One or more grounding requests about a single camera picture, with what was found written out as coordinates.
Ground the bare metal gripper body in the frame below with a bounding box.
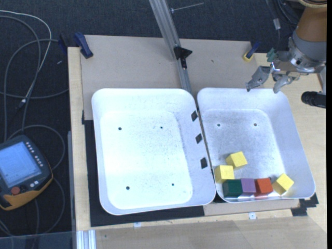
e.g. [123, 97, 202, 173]
[270, 50, 326, 80]

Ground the white plastic tray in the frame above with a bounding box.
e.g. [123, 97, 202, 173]
[196, 87, 316, 204]
[91, 87, 217, 216]

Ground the yellow cube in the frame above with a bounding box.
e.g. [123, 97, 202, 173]
[225, 150, 248, 169]
[214, 164, 236, 184]
[271, 173, 295, 196]

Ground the orange cube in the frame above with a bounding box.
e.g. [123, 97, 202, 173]
[254, 177, 274, 195]

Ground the purple cube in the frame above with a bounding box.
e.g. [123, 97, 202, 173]
[240, 177, 258, 194]

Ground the green cube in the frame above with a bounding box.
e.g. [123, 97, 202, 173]
[222, 179, 243, 199]

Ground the brown cardboard board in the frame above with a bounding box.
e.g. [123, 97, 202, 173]
[79, 34, 301, 217]

